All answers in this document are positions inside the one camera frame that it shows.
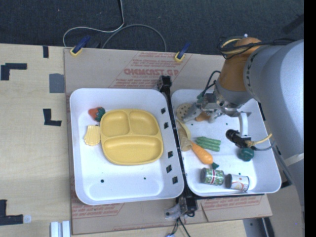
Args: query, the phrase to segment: white cable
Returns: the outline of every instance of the white cable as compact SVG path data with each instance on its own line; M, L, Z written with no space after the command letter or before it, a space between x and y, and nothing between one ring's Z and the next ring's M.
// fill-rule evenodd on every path
M103 30L100 30L100 29L96 29L96 28L92 28L92 27L86 27L86 26L73 27L73 28L68 29L68 30L65 32L64 36L63 36L63 44L64 44L64 46L67 47L67 46L66 46L66 43L65 43L65 37L66 37L66 35L67 35L70 31L73 31L73 30L76 30L76 29L93 30L93 31L97 31L97 32L101 32L101 33L106 33L106 34L114 33L114 32L116 32L116 31L118 31L119 29L121 29L121 28L124 26L124 24L125 24L125 19L124 19L124 12L123 12L123 3L122 3L122 0L119 0L119 3L120 3L120 7L121 7L121 17L122 17L122 21L123 21L123 22L122 22L122 24L121 24L118 28L116 28L115 30L112 30L112 31L103 31Z

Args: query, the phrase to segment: white can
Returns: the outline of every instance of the white can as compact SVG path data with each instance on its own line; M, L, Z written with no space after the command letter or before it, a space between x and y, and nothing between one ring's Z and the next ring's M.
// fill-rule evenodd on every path
M249 188L249 177L228 174L225 177L225 186L228 189L247 191Z

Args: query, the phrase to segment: orange carrot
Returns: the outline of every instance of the orange carrot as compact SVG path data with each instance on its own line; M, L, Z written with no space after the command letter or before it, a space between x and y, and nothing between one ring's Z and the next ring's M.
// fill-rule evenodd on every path
M193 141L191 141L191 144L193 152L196 154L201 162L203 162L204 164L213 163L213 156L207 150L195 144Z

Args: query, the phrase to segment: wooden surface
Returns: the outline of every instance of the wooden surface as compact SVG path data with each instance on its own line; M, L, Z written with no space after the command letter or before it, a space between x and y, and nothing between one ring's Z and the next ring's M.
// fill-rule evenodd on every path
M31 215L32 222L0 226L0 236L49 236L53 221L71 220L66 98L49 93L49 74L64 74L63 48L0 44L0 65L27 63L0 81L0 199L7 215ZM43 109L61 126L44 125ZM191 236L245 237L242 220L192 224ZM109 232L82 237L166 236L172 227ZM186 236L182 227L177 237Z

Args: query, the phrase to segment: blue and yellow clamp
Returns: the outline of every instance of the blue and yellow clamp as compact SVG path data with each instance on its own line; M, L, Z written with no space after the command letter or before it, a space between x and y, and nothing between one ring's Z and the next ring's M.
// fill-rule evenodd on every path
M87 43L90 39L91 37L89 35L83 37L76 46L70 49L70 54L72 56L77 56L78 54L80 54L82 52L82 48L87 46Z
M174 56L174 60L176 62L182 62L183 61L183 59L185 57L184 53L188 50L189 46L190 46L190 42L187 42L184 45L184 47L181 49L181 51L176 53L176 55Z

